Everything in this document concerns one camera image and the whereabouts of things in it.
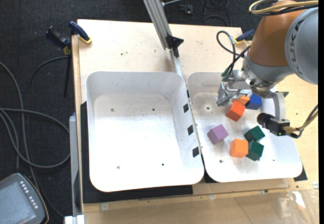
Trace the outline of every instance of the dark carpet floor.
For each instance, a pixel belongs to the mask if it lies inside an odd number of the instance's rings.
[[[166,6],[168,22],[234,26],[244,32],[256,29],[260,21],[260,17],[248,14],[249,6],[257,0],[213,0],[213,3],[208,0],[203,18],[201,1],[205,0],[185,0]],[[193,5],[193,16],[182,14],[178,7],[181,4]],[[43,62],[64,56],[61,48],[47,41],[47,29],[53,25],[60,33],[70,36],[68,24],[77,19],[150,21],[143,0],[0,0],[0,62],[16,78],[25,108],[53,116],[65,126],[74,112],[72,81],[67,97],[63,96],[67,59],[53,61],[38,70],[33,79],[32,76]],[[0,107],[20,108],[16,86],[1,66]],[[21,114],[8,114],[17,127],[23,148]],[[69,136],[63,128],[33,115],[26,115],[25,122],[33,162],[51,165],[68,155]],[[27,164],[20,160],[19,168],[16,167],[16,153],[0,121],[0,180],[17,171],[31,178]],[[70,162],[55,169],[35,168],[35,172],[46,198],[49,223],[62,223],[62,216],[72,215]]]

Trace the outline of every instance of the block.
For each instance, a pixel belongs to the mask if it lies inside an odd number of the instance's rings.
[[[237,122],[243,116],[244,111],[245,106],[234,100],[233,104],[227,111],[226,116]]]
[[[265,137],[265,134],[263,133],[263,131],[261,130],[261,128],[259,126],[256,126],[252,129],[250,129],[247,133],[245,133],[244,137],[246,138],[246,140],[248,142],[250,142],[252,140],[258,141],[261,138]]]
[[[235,99],[237,102],[239,102],[242,105],[246,105],[250,101],[250,97],[248,97],[246,94],[241,96],[239,99]]]
[[[246,104],[247,109],[259,109],[262,105],[262,98],[259,95],[252,94],[250,101]]]
[[[229,145],[230,155],[243,158],[249,153],[249,143],[247,140],[236,138]]]
[[[262,157],[264,145],[258,143],[257,141],[249,142],[249,153],[246,155],[247,158],[250,158],[253,161],[260,160]]]
[[[222,141],[225,137],[228,136],[228,133],[222,124],[212,128],[208,133],[207,136],[211,140],[213,144],[216,144]]]

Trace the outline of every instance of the empty white tray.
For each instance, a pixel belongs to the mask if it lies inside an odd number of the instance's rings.
[[[204,166],[184,80],[107,72],[86,80],[90,180],[103,192],[199,182]]]
[[[244,134],[257,126],[257,116],[261,112],[274,115],[272,99],[262,99],[258,110],[246,109],[237,121],[226,117],[231,106],[218,107],[215,97],[221,83],[220,72],[196,72],[188,78],[188,90],[201,144],[201,154],[208,175],[218,182],[245,180],[292,178],[302,171],[302,163],[294,139],[276,136],[261,128],[265,137],[258,142],[264,145],[262,157],[253,161],[247,157],[236,158],[230,155],[230,143],[235,138],[245,139]],[[223,124],[228,136],[220,143],[213,144],[208,131]]]

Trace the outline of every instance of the dark green block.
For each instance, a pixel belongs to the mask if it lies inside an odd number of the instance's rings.
[[[265,137],[265,134],[262,132],[259,126],[256,126],[253,129],[250,129],[247,133],[245,133],[244,137],[248,142],[252,140],[258,141],[261,138]]]
[[[261,145],[257,141],[254,141],[254,140],[250,141],[249,142],[249,153],[246,155],[246,157],[252,159],[253,161],[260,160],[260,158],[262,157],[263,148],[264,148],[264,145]]]

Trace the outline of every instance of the orange cube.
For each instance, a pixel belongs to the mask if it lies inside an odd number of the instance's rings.
[[[226,113],[226,116],[234,121],[238,121],[243,116],[244,111],[245,106],[234,100],[233,104]]]
[[[230,155],[243,158],[249,153],[249,142],[245,139],[234,139],[230,144]]]
[[[250,101],[250,97],[247,97],[245,94],[241,96],[239,99],[236,99],[236,101],[245,106]]]

